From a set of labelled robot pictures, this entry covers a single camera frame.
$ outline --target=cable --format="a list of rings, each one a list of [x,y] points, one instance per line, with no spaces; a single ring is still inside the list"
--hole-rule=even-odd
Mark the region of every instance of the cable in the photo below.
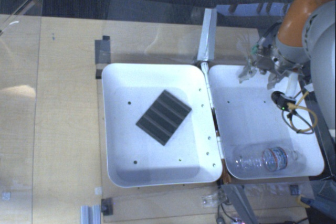
[[[296,99],[296,97],[298,97],[299,94],[302,93],[302,92],[303,92],[303,89],[302,89],[301,91],[299,91],[299,92],[293,97],[293,99]]]
[[[297,112],[296,112],[295,114],[293,114],[293,115],[297,116],[299,119],[301,119],[302,121],[304,121],[305,124],[309,126],[308,129],[306,129],[306,130],[300,130],[300,129],[297,129],[295,126],[289,124],[289,123],[286,121],[285,117],[284,117],[284,113],[285,113],[284,111],[281,112],[281,117],[282,117],[283,121],[288,125],[288,127],[290,127],[293,131],[295,131],[295,132],[297,132],[297,133],[301,133],[301,134],[313,134],[313,133],[314,133],[314,129],[313,129],[313,127],[309,124],[309,122],[306,121],[303,117],[301,117]],[[288,113],[288,114],[287,114],[287,117],[288,117],[288,118],[291,117],[291,116],[290,116],[291,114],[292,114],[292,112]]]
[[[301,220],[295,222],[295,224],[300,224],[300,223],[304,222],[305,220],[308,220],[308,218],[302,218]]]
[[[309,129],[301,130],[302,132],[307,132],[307,131],[309,131],[310,129],[313,129],[313,128],[316,127],[317,122],[318,122],[318,118],[317,118],[317,116],[316,116],[316,114],[315,114],[314,111],[312,111],[312,110],[310,110],[310,109],[307,109],[307,108],[305,108],[304,106],[300,106],[300,105],[296,105],[296,104],[292,104],[292,103],[287,103],[287,106],[288,106],[288,108],[291,109],[292,111],[294,111],[295,109],[306,110],[307,112],[309,112],[309,113],[314,117],[314,123],[313,123],[313,125],[312,125],[311,127],[309,127]],[[293,128],[296,129],[296,127],[295,127],[295,126],[293,125],[293,123],[291,122],[291,118],[289,118],[289,122],[290,122],[290,125],[291,125]]]
[[[227,216],[229,219],[231,219],[232,221],[237,222],[236,219],[234,219],[233,217],[229,216],[229,215],[225,212],[223,204],[221,204],[220,207],[222,208],[224,215],[226,215],[226,216]]]
[[[220,207],[220,205],[217,207],[217,218],[220,217],[220,215],[219,215],[219,207]]]
[[[299,105],[302,101],[303,101],[303,99],[304,98],[306,98],[306,96],[309,94],[309,91],[306,91],[305,93],[304,93],[304,95],[299,99],[299,101],[296,103],[296,105]]]
[[[252,47],[252,49],[251,49],[251,54],[252,55],[257,53],[258,48],[260,46],[260,43],[263,43],[265,41],[266,37],[269,35],[269,33],[271,33],[274,30],[274,28],[276,28],[281,23],[282,23],[282,20],[278,20],[266,30],[266,32],[259,38],[259,40],[256,42],[256,44]]]

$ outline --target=bottle label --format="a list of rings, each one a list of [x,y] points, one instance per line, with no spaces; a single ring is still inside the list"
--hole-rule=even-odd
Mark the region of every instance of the bottle label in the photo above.
[[[281,147],[272,147],[263,151],[263,162],[267,170],[274,172],[287,167],[287,154]]]

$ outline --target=plastic water bottle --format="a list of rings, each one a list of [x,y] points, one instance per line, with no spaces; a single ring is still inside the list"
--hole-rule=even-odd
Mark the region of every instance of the plastic water bottle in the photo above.
[[[270,172],[285,169],[299,159],[299,153],[285,147],[271,147],[259,153],[242,152],[235,160],[236,168],[244,171],[265,169]]]

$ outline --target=clear acrylic panel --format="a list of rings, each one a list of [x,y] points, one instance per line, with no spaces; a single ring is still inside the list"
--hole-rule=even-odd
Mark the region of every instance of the clear acrylic panel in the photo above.
[[[283,19],[290,4],[227,1],[217,5],[215,57],[212,65],[245,65],[253,45]]]
[[[196,61],[204,8],[142,0],[105,0],[102,34],[111,62]]]
[[[0,219],[31,223],[42,0],[0,0]]]
[[[335,187],[333,180],[298,180],[278,183],[235,182],[212,188],[198,185],[189,189],[137,190],[133,194],[124,192],[114,195],[113,216],[104,217],[104,221],[109,223],[143,219],[144,216],[148,219],[178,216],[176,212],[190,206],[193,211],[184,211],[181,215],[185,216],[186,223],[189,223],[188,215],[199,215],[199,219],[202,219],[202,215],[208,215],[209,223],[216,223],[216,219],[221,217],[225,223],[309,223],[312,220],[312,223],[323,221],[329,224],[334,223],[335,218]],[[148,204],[152,210],[143,212]],[[310,212],[310,218],[307,217],[307,211]],[[323,217],[317,215],[318,212],[323,213]]]

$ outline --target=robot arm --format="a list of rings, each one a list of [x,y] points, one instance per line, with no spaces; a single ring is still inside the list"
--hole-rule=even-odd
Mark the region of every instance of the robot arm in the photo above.
[[[273,85],[309,65],[325,122],[335,129],[335,0],[294,0],[274,44],[258,46],[254,56],[254,66],[270,71]]]

